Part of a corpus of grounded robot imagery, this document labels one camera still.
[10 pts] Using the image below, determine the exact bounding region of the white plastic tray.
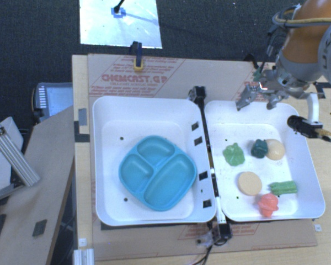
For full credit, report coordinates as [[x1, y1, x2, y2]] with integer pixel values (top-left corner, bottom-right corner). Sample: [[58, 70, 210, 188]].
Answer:
[[204, 100, 326, 222], [92, 96, 217, 227]]

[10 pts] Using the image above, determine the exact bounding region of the cream toy egg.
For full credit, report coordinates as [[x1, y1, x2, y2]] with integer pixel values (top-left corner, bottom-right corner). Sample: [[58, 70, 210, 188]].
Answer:
[[264, 139, 286, 161]]

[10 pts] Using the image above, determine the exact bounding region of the tan round biscuit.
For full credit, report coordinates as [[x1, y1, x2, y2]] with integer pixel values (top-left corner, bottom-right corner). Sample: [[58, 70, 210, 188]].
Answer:
[[237, 171, 263, 197]]

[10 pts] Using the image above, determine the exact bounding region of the black block with thin wires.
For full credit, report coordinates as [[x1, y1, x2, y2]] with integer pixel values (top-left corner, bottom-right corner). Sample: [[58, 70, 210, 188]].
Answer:
[[196, 221, 233, 247], [188, 86, 206, 103]]

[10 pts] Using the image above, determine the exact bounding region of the brown cardboard board red print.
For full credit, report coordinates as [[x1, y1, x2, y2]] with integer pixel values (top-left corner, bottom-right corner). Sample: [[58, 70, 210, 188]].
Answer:
[[87, 53, 318, 261]]

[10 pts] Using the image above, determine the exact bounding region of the black cylinder on white bracket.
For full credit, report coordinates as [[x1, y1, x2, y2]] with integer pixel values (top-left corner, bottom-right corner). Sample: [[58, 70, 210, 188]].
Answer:
[[286, 92, 324, 139]]

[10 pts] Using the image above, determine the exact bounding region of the dark green toy pepper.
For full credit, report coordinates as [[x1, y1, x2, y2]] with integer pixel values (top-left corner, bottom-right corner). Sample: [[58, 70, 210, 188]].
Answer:
[[250, 139, 269, 159]]

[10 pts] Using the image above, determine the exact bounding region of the blue divided plate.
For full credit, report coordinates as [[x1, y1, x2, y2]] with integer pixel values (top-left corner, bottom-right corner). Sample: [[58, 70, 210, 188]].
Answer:
[[118, 135, 197, 212]]

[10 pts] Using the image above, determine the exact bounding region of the light green toy lettuce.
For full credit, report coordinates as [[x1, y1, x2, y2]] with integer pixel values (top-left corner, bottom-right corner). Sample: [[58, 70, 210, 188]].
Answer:
[[222, 142, 245, 167]]

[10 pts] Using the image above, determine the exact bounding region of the green toy celery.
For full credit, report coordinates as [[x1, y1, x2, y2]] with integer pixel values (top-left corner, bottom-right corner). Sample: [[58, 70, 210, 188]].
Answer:
[[269, 180, 298, 197]]

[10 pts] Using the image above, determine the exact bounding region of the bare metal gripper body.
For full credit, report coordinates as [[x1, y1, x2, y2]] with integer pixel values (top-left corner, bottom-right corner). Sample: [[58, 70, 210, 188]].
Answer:
[[247, 68, 311, 101]]

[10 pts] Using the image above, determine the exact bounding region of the thin black and white rod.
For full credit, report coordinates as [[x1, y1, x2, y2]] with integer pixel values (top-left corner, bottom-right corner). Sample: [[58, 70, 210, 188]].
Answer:
[[197, 97, 226, 226]]

